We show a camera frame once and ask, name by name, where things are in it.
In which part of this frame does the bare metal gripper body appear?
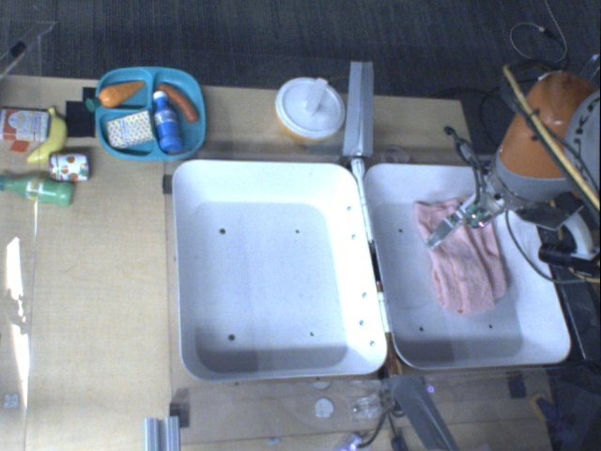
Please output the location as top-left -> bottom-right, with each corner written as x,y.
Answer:
455,187 -> 509,230

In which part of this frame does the pink cloth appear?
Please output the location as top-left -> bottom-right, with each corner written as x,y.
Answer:
412,196 -> 510,318

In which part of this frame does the white plastic tray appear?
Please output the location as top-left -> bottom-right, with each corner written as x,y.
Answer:
171,158 -> 389,382
362,162 -> 573,371

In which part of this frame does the yellow bowl with white lid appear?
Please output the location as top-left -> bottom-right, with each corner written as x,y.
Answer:
274,76 -> 347,147

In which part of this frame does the brown sausage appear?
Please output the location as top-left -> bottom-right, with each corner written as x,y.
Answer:
157,82 -> 200,125

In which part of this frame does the blue bottle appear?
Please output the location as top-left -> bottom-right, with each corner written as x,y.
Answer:
151,89 -> 184,155

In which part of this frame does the blue divided plate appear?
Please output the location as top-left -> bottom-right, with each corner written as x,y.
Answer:
93,66 -> 208,162

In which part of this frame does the white and yellow dotted packet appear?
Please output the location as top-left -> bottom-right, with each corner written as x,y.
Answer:
105,109 -> 156,150

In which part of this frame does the orange carrot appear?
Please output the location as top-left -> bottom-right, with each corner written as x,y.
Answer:
97,80 -> 146,109

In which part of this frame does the white can with orange print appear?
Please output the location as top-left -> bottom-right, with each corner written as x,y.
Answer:
48,152 -> 91,183

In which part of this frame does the green bottle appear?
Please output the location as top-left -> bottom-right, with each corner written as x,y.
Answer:
0,174 -> 76,208

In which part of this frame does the yellow banana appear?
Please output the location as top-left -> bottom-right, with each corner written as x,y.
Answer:
25,106 -> 69,165

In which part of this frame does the white and red carton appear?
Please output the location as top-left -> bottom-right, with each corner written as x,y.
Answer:
0,107 -> 52,143

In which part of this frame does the black cylinder on white bracket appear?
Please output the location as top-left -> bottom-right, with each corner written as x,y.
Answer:
536,204 -> 601,268

